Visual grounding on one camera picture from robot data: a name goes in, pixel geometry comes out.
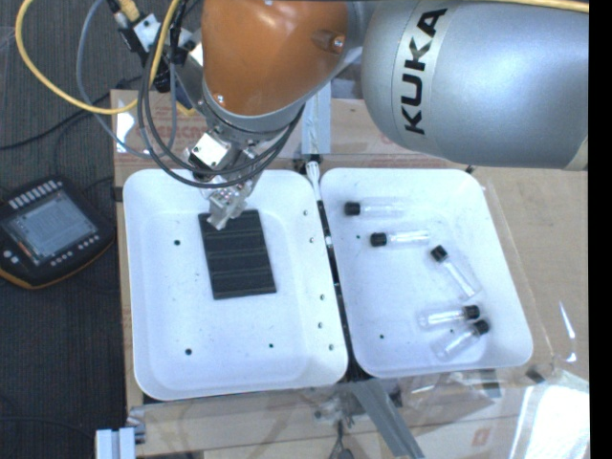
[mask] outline test tube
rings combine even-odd
[[[438,359],[450,361],[465,349],[473,346],[480,338],[491,330],[485,319],[465,325],[460,331],[449,332],[441,339],[435,340],[431,348]]]
[[[427,243],[429,231],[426,229],[414,229],[412,231],[376,232],[370,235],[372,247],[404,247],[414,244]]]
[[[442,247],[442,245],[438,245],[430,253],[434,260],[444,267],[457,283],[461,289],[461,292],[463,293],[463,299],[469,299],[480,291],[480,288],[478,288],[475,284],[472,285],[466,275],[454,263],[452,263],[447,251]]]
[[[450,306],[445,308],[427,309],[417,315],[419,325],[424,329],[442,328],[460,321],[480,318],[480,308],[475,304],[470,306]]]
[[[403,203],[389,197],[369,197],[358,202],[351,201],[344,204],[344,214],[347,216],[401,217],[405,211]]]

